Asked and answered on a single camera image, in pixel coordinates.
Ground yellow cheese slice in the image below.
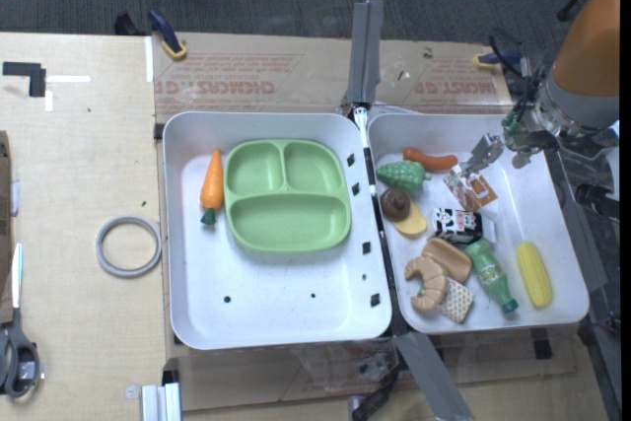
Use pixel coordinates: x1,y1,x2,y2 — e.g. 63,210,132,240
391,201,429,240

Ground green plastic bottle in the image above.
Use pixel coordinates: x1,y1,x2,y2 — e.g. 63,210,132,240
463,238,521,316

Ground orange and white carton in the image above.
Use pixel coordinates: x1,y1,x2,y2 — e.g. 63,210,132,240
442,164,499,213

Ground black and white milk carton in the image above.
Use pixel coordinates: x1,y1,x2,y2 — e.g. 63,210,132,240
432,206,485,246

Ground green divided plate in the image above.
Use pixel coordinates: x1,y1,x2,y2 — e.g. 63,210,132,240
223,138,353,254

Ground white packet with orange print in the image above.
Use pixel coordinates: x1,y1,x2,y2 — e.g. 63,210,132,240
437,277,476,325

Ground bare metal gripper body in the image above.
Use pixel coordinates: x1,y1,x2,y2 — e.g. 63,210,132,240
503,105,621,159

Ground brown doughnut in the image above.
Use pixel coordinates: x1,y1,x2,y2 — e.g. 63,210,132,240
380,187,412,222

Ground tan croissant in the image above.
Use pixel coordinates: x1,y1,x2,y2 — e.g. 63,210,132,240
403,255,448,313

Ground grey handled scissors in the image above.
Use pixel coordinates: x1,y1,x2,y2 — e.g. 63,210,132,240
0,242,42,399

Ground tan hot dog bun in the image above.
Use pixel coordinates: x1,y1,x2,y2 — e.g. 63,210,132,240
420,236,473,285

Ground thin black and white rod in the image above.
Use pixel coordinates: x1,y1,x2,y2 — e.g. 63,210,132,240
351,105,398,337

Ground black block with thin wires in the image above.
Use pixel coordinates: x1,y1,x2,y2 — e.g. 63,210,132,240
351,382,395,421

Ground grey tape roll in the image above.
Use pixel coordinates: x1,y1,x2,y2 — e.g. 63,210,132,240
95,214,164,279

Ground yellow corn cob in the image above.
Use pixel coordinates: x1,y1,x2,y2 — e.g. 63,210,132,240
515,241,554,311

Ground black cylinder on white bracket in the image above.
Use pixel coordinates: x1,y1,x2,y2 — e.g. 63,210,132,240
574,145,621,219

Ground brown cardboard board red print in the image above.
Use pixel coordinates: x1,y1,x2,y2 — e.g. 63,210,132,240
152,32,579,413

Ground orange sausage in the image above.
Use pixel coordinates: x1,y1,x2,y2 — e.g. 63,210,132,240
401,147,459,173

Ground green grapes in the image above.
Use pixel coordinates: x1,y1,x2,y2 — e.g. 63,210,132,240
376,160,433,191

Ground white plastic tray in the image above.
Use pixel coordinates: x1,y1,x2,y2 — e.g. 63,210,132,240
162,110,393,352
366,112,591,336

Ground orange carrot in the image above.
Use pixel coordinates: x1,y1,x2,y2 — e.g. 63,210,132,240
199,148,226,227

